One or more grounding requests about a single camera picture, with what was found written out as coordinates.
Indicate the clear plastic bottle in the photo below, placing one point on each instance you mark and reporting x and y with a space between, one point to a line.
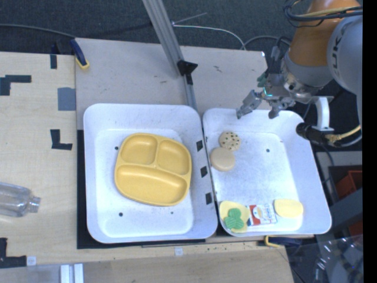
14 199

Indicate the black cylinder on white bracket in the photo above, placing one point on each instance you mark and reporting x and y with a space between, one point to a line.
310 133

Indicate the red and white carton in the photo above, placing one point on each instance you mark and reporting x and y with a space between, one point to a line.
261 214

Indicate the white plastic tray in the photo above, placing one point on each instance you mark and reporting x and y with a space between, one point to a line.
265 169
100 169

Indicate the green leaf-shaped toy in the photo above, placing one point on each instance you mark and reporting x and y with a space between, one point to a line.
234 220

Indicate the chocolate chip biscuit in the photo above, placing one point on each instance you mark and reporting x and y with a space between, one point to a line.
231 140

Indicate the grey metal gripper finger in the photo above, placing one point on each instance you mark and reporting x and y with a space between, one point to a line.
277 107
248 102

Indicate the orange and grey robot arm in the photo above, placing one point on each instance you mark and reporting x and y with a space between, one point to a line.
315 43

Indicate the yellow divided plate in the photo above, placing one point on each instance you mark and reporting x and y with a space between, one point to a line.
153 174

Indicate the yellow oval crisp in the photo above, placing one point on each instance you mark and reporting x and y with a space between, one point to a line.
289 208

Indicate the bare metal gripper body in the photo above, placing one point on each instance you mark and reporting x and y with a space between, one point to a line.
294 89

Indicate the plain beige round biscuit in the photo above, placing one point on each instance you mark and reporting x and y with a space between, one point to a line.
222 159

